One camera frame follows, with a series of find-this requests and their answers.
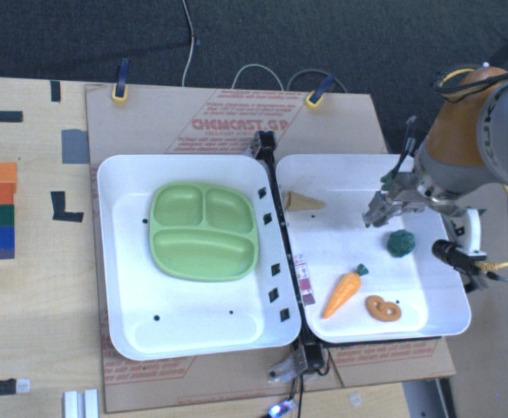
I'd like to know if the thin black rod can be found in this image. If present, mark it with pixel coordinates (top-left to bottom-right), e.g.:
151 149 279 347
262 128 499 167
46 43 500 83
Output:
263 145 316 348

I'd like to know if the tan ice cream cone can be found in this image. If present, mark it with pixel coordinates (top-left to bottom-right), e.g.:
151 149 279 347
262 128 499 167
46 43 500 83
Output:
282 190 326 212

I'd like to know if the green divided plate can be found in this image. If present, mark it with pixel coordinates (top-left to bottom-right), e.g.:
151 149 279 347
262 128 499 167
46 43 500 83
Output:
148 181 261 283

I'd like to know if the white plastic tray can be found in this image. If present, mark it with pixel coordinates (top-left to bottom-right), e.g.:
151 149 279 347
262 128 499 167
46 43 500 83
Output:
96 153 303 361
274 152 472 345

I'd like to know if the black cylinder on white bracket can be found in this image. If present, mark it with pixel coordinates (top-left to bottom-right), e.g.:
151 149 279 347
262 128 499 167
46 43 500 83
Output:
430 206 490 292

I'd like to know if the orange carrot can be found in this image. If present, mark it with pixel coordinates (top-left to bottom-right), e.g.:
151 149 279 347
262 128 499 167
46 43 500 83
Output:
321 263 370 320

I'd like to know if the brown cardboard board red print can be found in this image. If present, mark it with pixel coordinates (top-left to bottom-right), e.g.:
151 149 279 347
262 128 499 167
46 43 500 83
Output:
85 84 457 414

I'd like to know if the black block with thin wires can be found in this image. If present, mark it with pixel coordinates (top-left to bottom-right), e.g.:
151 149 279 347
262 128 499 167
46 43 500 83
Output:
297 340 327 373
252 130 278 161

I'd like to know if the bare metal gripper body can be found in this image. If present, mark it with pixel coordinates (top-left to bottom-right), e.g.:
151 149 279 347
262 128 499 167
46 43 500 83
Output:
374 172 451 215

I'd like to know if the green broccoli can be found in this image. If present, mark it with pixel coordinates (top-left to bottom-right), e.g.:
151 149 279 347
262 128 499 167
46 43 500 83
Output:
386 228 417 259

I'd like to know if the blue cube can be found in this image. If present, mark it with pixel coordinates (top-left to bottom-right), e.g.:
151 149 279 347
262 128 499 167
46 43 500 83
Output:
0 226 17 260

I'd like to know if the brown pretzel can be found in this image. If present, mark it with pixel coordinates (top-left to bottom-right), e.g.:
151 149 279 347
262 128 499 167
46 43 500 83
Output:
364 294 403 323

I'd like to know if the green cube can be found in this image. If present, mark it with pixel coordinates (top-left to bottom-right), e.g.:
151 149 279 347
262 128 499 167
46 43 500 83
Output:
0 204 17 229

